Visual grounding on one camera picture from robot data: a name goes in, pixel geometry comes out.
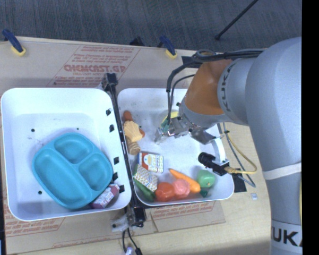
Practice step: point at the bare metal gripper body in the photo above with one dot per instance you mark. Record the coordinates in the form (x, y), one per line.
(182, 127)

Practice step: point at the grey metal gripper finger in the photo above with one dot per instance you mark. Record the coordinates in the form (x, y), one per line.
(160, 135)
(173, 134)

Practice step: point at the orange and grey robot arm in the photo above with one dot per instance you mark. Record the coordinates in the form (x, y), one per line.
(270, 94)

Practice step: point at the yellow round fruit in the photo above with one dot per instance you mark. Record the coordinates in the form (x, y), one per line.
(172, 115)

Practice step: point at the white carton with orange print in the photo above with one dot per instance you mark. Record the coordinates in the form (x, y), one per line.
(151, 162)

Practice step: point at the pale yellow ridged bread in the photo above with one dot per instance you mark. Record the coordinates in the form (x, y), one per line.
(132, 131)

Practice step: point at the tan round biscuit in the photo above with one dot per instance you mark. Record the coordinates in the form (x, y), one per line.
(133, 147)

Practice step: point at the white plastic tray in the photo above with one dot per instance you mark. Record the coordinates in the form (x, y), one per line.
(146, 102)
(55, 105)

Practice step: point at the orange sausage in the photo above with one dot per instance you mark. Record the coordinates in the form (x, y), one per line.
(127, 115)

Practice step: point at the thin black and white rod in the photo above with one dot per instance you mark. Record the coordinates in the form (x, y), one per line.
(121, 137)

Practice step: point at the yellow and orange patterned packet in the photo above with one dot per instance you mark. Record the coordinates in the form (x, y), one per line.
(146, 178)

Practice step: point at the orange carrot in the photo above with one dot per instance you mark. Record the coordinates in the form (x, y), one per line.
(187, 180)

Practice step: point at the pink doughnut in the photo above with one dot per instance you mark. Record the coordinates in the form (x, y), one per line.
(181, 188)

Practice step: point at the green pepper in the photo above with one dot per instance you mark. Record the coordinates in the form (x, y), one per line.
(205, 179)

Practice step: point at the red orange tomato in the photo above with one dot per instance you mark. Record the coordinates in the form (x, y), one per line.
(164, 192)

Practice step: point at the green cucumber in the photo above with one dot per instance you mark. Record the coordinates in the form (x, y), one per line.
(146, 193)

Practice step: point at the purple and white carton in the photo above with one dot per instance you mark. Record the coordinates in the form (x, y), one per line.
(106, 196)

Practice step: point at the blue divided plate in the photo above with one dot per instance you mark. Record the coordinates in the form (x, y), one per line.
(69, 174)

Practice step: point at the black stand leg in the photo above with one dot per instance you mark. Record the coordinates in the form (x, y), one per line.
(244, 10)

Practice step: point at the brown cardboard board red print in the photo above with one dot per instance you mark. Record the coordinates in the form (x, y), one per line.
(42, 62)

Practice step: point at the black cylinder on white bracket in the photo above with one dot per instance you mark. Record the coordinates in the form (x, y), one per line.
(213, 163)

